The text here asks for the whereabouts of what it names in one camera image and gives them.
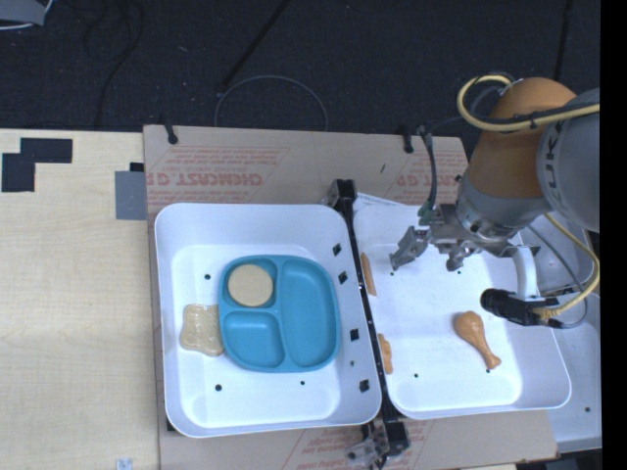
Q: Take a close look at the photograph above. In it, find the tan chicken drumstick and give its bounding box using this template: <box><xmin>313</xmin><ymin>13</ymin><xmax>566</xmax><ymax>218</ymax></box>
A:
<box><xmin>452</xmin><ymin>309</ymin><xmax>503</xmax><ymax>370</ymax></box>

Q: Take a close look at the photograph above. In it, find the thin black rod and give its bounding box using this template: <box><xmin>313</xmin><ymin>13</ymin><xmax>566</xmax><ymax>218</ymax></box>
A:
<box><xmin>340</xmin><ymin>198</ymin><xmax>401</xmax><ymax>428</ymax></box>

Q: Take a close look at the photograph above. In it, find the blue divided plate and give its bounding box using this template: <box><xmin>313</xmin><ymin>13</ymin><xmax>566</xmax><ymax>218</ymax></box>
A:
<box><xmin>217</xmin><ymin>254</ymin><xmax>342</xmax><ymax>374</ymax></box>

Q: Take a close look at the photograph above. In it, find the white plastic tray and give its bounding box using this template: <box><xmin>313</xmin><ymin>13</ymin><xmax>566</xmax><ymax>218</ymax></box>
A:
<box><xmin>350</xmin><ymin>202</ymin><xmax>573</xmax><ymax>421</ymax></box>
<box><xmin>154</xmin><ymin>202</ymin><xmax>383</xmax><ymax>440</ymax></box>

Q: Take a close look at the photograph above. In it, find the orange toy sausage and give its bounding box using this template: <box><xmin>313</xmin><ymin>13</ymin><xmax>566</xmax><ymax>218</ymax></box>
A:
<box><xmin>360</xmin><ymin>252</ymin><xmax>378</xmax><ymax>298</ymax></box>

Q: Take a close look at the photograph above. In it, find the black cylinder on white bracket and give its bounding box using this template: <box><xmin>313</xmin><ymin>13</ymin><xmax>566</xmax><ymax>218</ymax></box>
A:
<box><xmin>479</xmin><ymin>244</ymin><xmax>560</xmax><ymax>327</ymax></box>

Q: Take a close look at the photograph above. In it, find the orange toy food piece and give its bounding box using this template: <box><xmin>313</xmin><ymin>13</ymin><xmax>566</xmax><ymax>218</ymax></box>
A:
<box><xmin>376</xmin><ymin>332</ymin><xmax>395</xmax><ymax>376</ymax></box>

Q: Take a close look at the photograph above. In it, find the beige bread slice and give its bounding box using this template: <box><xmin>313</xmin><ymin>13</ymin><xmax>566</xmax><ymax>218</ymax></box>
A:
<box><xmin>178</xmin><ymin>303</ymin><xmax>225</xmax><ymax>357</ymax></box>

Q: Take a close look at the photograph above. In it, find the round beige biscuit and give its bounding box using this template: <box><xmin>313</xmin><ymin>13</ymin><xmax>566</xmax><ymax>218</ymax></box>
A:
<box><xmin>226</xmin><ymin>263</ymin><xmax>274</xmax><ymax>308</ymax></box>

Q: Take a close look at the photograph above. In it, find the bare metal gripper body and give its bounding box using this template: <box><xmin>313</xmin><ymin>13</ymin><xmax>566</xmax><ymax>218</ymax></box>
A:
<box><xmin>424</xmin><ymin>203</ymin><xmax>516</xmax><ymax>259</ymax></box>

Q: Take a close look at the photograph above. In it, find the brown cardboard board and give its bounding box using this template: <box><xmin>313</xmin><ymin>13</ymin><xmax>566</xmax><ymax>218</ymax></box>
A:
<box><xmin>142</xmin><ymin>123</ymin><xmax>560</xmax><ymax>470</ymax></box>

